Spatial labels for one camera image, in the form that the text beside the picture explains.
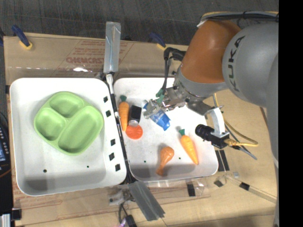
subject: black cylinder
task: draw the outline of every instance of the black cylinder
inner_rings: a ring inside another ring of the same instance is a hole
[[[211,132],[214,132],[214,129],[203,124],[199,124],[195,130],[197,136],[207,141],[211,141],[212,139]]]

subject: yellow cable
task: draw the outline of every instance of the yellow cable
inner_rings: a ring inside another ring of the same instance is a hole
[[[215,106],[218,107],[218,100],[217,100],[217,95],[216,93],[214,93],[214,102],[215,102]],[[249,140],[252,143],[245,143],[245,142],[238,142],[236,140],[232,140],[232,139],[227,139],[226,141],[224,141],[225,143],[227,143],[229,146],[251,146],[251,147],[257,147],[259,146],[259,143],[251,138],[248,138],[247,136],[241,134],[239,131],[235,130],[234,127],[232,127],[227,120],[223,117],[224,122],[226,123],[226,125],[233,130],[236,134],[240,135],[242,138]]]

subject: carrot green top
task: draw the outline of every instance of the carrot green top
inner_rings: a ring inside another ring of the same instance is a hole
[[[179,133],[183,136],[185,135],[185,129],[179,130]]]
[[[126,101],[126,96],[121,95],[121,96],[120,96],[120,99],[121,99],[122,102],[125,102],[125,101]]]

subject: metal bracket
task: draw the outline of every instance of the metal bracket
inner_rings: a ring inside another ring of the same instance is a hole
[[[121,203],[129,200],[131,198],[131,193],[128,188],[121,189],[116,194],[109,195],[109,205],[120,205]]]
[[[225,131],[225,123],[220,110],[221,108],[222,106],[212,108],[205,113],[205,115],[210,114],[211,118],[213,119],[214,132],[212,132],[211,134],[219,138],[222,138],[229,134],[228,131]]]
[[[149,119],[152,115],[159,112],[161,108],[157,104],[156,100],[150,100],[146,106],[146,111],[143,112],[143,115],[146,119]]]

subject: gray carpet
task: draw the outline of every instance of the gray carpet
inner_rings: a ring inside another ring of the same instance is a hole
[[[113,21],[121,23],[122,39],[147,42],[156,32],[169,44],[188,45],[203,14],[253,10],[278,11],[279,0],[0,0],[0,26],[6,35],[16,24],[25,32],[104,38],[105,23]],[[6,114],[4,89],[1,48],[0,111]]]

